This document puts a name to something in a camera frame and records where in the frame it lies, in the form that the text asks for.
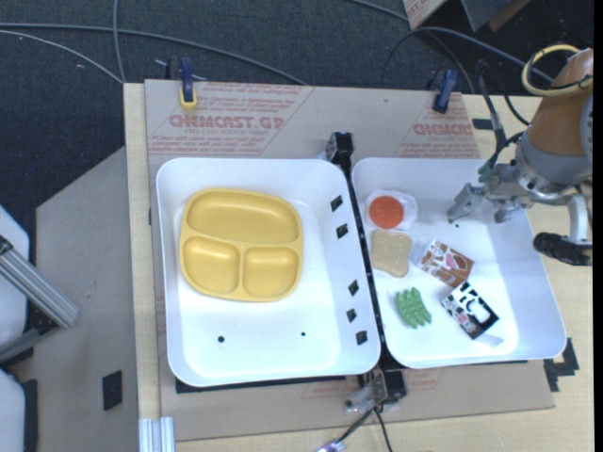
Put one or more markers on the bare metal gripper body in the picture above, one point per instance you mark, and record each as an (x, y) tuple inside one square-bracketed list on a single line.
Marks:
[(511, 184)]

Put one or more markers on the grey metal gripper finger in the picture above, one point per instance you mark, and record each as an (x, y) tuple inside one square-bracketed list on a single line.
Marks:
[(505, 211), (464, 203)]

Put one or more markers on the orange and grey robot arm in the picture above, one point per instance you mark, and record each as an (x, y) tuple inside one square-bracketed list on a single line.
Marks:
[(558, 120)]

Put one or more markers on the white plastic tray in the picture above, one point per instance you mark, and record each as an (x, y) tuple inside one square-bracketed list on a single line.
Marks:
[(264, 342), (509, 262)]

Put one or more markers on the brown and white carton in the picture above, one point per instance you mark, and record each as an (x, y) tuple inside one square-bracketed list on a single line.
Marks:
[(445, 263)]

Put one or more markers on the white and orange fried egg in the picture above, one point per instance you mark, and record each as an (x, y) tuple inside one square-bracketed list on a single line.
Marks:
[(386, 211)]

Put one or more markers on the beige bread slice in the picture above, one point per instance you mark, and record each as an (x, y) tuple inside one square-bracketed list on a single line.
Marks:
[(390, 252)]

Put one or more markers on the black and white carton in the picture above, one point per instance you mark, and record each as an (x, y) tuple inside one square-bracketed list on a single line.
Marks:
[(471, 311)]

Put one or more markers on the green pea pods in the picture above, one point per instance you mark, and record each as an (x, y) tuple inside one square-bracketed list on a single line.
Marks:
[(412, 309)]

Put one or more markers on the brown cardboard board red print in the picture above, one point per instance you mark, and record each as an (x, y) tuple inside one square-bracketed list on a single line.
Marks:
[(377, 111)]

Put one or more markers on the yellow divided plate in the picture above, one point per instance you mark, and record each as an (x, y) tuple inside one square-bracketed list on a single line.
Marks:
[(240, 243)]

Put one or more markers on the black cylinder on white bracket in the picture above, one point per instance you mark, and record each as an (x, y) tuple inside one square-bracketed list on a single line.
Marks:
[(560, 247)]

